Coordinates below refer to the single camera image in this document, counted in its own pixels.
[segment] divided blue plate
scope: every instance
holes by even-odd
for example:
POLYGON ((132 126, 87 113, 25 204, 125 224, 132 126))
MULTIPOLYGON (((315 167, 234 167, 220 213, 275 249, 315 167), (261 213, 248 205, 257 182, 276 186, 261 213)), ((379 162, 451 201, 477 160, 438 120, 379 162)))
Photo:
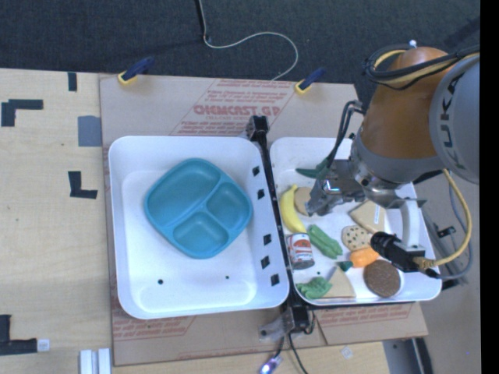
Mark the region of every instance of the divided blue plate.
POLYGON ((173 167, 147 192, 147 219, 186 255, 211 258, 249 223, 250 198, 211 162, 190 158, 173 167))

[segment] blue and yellow clamp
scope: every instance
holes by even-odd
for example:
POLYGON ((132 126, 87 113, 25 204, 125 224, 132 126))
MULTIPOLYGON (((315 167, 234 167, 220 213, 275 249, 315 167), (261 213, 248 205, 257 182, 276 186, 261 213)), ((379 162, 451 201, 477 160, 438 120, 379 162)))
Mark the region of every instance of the blue and yellow clamp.
POLYGON ((305 79, 299 81, 295 85, 295 92, 298 94, 305 94, 313 82, 318 81, 323 74, 325 74, 326 70, 324 68, 319 68, 310 73, 305 79))
POLYGON ((147 73, 150 67, 154 64, 154 57, 147 57, 141 59, 134 65, 130 66, 126 71, 121 72, 118 75, 118 80, 122 85, 129 85, 131 82, 136 80, 136 76, 139 74, 147 73))

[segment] black tape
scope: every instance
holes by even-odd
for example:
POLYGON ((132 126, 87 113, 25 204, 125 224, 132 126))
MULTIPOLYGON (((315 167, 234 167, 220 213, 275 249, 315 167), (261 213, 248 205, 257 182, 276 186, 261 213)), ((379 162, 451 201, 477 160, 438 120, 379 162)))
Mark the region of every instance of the black tape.
POLYGON ((68 90, 69 91, 78 90, 78 82, 76 79, 76 74, 74 72, 68 72, 68 90))
POLYGON ((10 317, 10 315, 0 315, 0 356, 38 352, 36 338, 30 338, 29 340, 10 339, 10 317))
POLYGON ((97 198, 97 190, 82 190, 81 189, 81 172, 80 171, 69 171, 69 185, 71 186, 71 193, 69 196, 76 198, 97 198))
POLYGON ((43 109, 43 100, 9 100, 2 103, 2 123, 4 127, 13 127, 16 124, 16 109, 43 109))
POLYGON ((100 118, 92 115, 78 117, 78 146, 102 146, 100 118))

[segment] toy can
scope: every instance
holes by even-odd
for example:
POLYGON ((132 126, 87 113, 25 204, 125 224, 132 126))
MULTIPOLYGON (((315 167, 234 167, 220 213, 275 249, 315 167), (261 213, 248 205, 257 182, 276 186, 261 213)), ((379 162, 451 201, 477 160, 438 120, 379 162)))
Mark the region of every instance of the toy can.
POLYGON ((307 233, 295 233, 287 237, 288 254, 293 269, 301 270, 315 264, 312 245, 307 233))

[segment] cardboard box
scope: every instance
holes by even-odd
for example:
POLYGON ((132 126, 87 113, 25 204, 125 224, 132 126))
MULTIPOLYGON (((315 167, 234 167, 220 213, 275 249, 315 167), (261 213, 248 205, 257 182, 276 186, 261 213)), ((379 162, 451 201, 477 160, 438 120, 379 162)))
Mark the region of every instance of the cardboard box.
MULTIPOLYGON (((152 320, 124 313, 116 293, 108 149, 122 136, 240 136, 252 115, 267 116, 269 145, 285 136, 336 137, 354 87, 315 83, 298 95, 292 82, 139 76, 123 86, 116 76, 101 76, 100 99, 115 365, 274 351, 277 343, 262 341, 258 329, 277 319, 279 308, 152 320)), ((360 122, 354 115, 352 132, 360 122)), ((417 302, 320 309, 315 316, 315 330, 297 334, 296 347, 427 334, 417 302)))

